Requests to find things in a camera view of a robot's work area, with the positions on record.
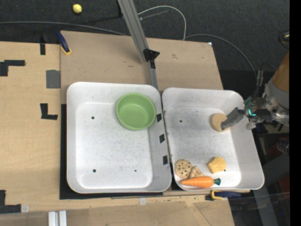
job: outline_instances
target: bowl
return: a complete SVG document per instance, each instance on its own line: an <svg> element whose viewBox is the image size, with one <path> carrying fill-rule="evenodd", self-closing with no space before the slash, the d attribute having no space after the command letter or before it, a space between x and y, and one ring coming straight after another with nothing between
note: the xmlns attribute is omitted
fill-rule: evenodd
<svg viewBox="0 0 301 226"><path fill-rule="evenodd" d="M153 102L139 93L122 96L117 102L116 113L120 124L129 130L148 128L156 118Z"/></svg>

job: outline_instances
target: orange carrot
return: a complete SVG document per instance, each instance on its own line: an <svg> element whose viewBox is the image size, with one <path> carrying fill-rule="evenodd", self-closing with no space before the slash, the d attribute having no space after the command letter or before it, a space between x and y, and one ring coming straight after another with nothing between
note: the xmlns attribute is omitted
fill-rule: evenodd
<svg viewBox="0 0 301 226"><path fill-rule="evenodd" d="M210 188L212 187L213 184L221 184L221 180L218 179L213 179L210 176L202 176L202 177L196 177L196 178L190 178L187 180L183 180L181 182L184 185L189 185L189 186L199 186L202 188Z"/></svg>

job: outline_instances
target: yellow ball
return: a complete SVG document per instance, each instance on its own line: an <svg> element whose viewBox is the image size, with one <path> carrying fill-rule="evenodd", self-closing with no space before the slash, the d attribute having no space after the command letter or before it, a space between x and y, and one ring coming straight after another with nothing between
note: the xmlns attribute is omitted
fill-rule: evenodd
<svg viewBox="0 0 301 226"><path fill-rule="evenodd" d="M82 7L81 7L80 4L74 4L72 8L73 8L73 11L75 13L81 13L82 12Z"/></svg>

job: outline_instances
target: white tray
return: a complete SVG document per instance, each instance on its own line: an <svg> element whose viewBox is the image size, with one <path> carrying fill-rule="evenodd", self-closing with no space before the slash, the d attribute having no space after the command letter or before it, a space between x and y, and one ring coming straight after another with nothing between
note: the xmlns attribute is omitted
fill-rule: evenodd
<svg viewBox="0 0 301 226"><path fill-rule="evenodd" d="M161 120L144 130L125 129L117 119L116 103L132 92L150 98ZM158 90L150 85L93 82L69 86L67 181L78 193L165 191L171 169Z"/></svg>
<svg viewBox="0 0 301 226"><path fill-rule="evenodd" d="M171 161L186 159L221 184L211 188L258 189L264 176L253 140L246 129L248 119L243 118L227 131L218 132L210 125L214 113L229 114L235 107L244 108L242 97L228 90L169 88L162 95L166 133ZM212 174L207 166L214 157L221 156L227 163L226 171ZM174 178L186 191L204 190L185 186L176 174Z"/></svg>

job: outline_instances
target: robotic hand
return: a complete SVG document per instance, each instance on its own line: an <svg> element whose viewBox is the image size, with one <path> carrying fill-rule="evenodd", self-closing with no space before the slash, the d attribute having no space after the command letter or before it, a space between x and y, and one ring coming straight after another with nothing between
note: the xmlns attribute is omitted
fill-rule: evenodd
<svg viewBox="0 0 301 226"><path fill-rule="evenodd" d="M257 97L258 88L262 83L262 72L259 71L257 88L252 96L244 101L243 110L235 108L227 120L221 123L224 130L238 123L244 116L249 118L247 129L253 129L257 123L264 121L278 121L289 126L289 52L274 73L270 81L265 85L262 97Z"/></svg>

